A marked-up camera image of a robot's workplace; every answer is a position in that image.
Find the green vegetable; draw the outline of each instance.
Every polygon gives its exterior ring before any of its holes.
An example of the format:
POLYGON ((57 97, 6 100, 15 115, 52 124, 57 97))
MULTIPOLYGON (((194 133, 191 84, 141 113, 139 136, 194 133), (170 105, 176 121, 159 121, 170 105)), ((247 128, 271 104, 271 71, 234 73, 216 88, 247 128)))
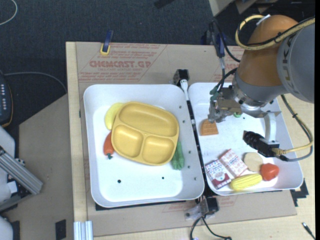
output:
POLYGON ((181 170, 185 166, 185 158, 182 152, 182 145, 180 141, 176 143, 176 148, 171 159, 171 164, 173 169, 175 170, 181 170))

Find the banana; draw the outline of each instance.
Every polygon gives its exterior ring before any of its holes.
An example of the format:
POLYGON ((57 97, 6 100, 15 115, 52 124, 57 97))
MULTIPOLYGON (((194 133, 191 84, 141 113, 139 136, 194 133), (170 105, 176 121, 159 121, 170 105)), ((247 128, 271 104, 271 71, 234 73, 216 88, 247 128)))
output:
POLYGON ((114 103, 106 111, 105 116, 104 116, 104 124, 108 130, 112 129, 116 115, 117 115, 119 109, 122 107, 122 105, 123 105, 123 103, 121 103, 121 102, 114 103))

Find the white tray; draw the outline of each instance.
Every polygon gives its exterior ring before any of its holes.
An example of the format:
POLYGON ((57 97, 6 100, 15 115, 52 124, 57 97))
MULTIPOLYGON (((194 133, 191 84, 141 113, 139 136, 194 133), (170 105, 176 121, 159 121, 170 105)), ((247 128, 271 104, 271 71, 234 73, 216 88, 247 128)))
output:
POLYGON ((204 191, 201 164, 183 91, 173 84, 95 84, 83 95, 91 194, 105 208, 197 199, 204 191), (103 154, 109 133, 104 116, 114 103, 142 102, 165 109, 179 122, 185 166, 152 166, 103 154))
MULTIPOLYGON (((217 83, 194 83, 188 89, 198 133, 200 133, 202 120, 208 118, 211 97, 210 91, 216 85, 217 83)), ((280 111, 280 107, 277 100, 274 100, 273 104, 266 105, 263 110, 276 112, 280 111)), ((228 116, 225 121, 217 123, 216 125, 219 134, 198 136, 202 159, 205 165, 218 159, 219 156, 228 149, 235 151, 240 158, 243 158, 243 155, 247 152, 256 152, 255 149, 251 148, 243 141, 242 137, 244 130, 253 131, 265 136, 265 121, 261 118, 254 118, 247 114, 242 114, 240 118, 228 116)), ((276 140, 280 143, 281 149, 293 148, 282 113, 276 117, 276 140)), ((297 157, 296 153, 290 153, 286 156, 289 158, 297 157)), ((216 189, 207 176, 209 187, 216 194, 227 196, 243 193, 296 189, 303 183, 303 174, 298 161, 286 162, 278 158, 266 158, 263 156, 262 158, 264 163, 272 163, 280 168, 278 177, 271 181, 263 181, 258 185, 246 188, 243 191, 234 191, 229 185, 216 189)))

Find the small food box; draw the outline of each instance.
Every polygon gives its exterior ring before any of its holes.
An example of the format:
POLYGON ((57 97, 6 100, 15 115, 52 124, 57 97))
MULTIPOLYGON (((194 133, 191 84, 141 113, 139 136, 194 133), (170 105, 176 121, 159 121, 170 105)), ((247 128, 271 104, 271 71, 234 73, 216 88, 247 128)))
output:
MULTIPOLYGON (((263 163, 280 168, 276 178, 240 191, 229 187, 232 179, 252 173, 243 160, 246 153, 256 150, 242 140, 243 132, 253 131, 264 136, 265 122, 246 114, 240 118, 229 116, 216 124, 218 134, 198 134, 202 122, 208 118, 210 90, 215 85, 194 83, 189 87, 194 121, 191 121, 185 94, 176 85, 89 86, 83 102, 94 201, 104 208, 117 208, 195 200, 203 194, 205 182, 214 195, 221 196, 298 188, 303 182, 299 162, 266 157, 262 157, 263 163), (108 159, 102 149, 110 132, 104 124, 104 116, 115 103, 126 105, 115 118, 112 127, 115 154, 108 159), (138 114, 139 119, 132 122, 132 114, 138 114), (166 126, 166 130, 159 130, 161 126, 166 126), (178 141, 184 155, 181 170, 173 169, 170 163, 178 141)), ((280 111, 276 100, 263 109, 280 111)), ((276 125, 280 147, 292 148, 281 114, 276 117, 276 125)))

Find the black floor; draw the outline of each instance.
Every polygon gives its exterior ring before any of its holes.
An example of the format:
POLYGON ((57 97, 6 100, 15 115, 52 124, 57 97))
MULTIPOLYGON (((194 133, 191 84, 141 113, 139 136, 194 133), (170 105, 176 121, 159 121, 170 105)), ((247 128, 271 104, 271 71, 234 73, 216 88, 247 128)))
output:
MULTIPOLYGON (((67 41, 103 42, 114 30, 113 42, 199 45, 213 19, 208 0, 14 0, 18 11, 0 25, 0 71, 40 72, 67 85, 67 41)), ((0 0, 0 24, 15 12, 14 3, 0 0)), ((216 18, 228 45, 241 20, 258 14, 255 6, 239 14, 231 3, 216 18)), ((264 14, 283 14, 301 21, 315 15, 315 0, 280 0, 264 14)), ((7 76, 17 126, 61 96, 58 81, 34 74, 7 76)))

